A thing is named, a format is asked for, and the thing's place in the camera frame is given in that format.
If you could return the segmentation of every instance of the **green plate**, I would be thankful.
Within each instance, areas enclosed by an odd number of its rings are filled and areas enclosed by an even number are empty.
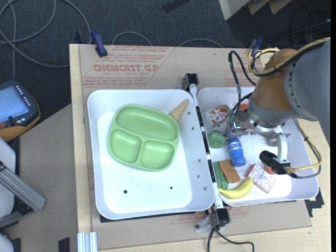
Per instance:
[[[114,115],[108,147],[118,162],[161,171],[173,162],[179,137],[179,125],[170,115],[128,104]]]

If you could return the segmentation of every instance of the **red and white package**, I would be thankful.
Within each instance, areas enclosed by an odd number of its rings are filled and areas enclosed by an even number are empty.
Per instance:
[[[257,164],[253,164],[247,177],[253,180],[253,183],[265,193],[269,193],[276,182],[273,175],[267,173],[263,168]]]

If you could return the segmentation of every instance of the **blue can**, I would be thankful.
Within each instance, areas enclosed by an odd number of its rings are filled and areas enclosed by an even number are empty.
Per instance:
[[[246,164],[246,159],[244,158],[243,147],[241,141],[232,137],[227,141],[227,146],[231,156],[231,163],[234,167],[243,166]]]

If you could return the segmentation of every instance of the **yellow banana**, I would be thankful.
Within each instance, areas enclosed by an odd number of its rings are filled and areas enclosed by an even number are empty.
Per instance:
[[[246,196],[251,191],[252,187],[253,187],[253,180],[248,177],[242,182],[242,184],[239,187],[231,188],[229,190],[218,188],[218,190],[226,198],[239,199]]]

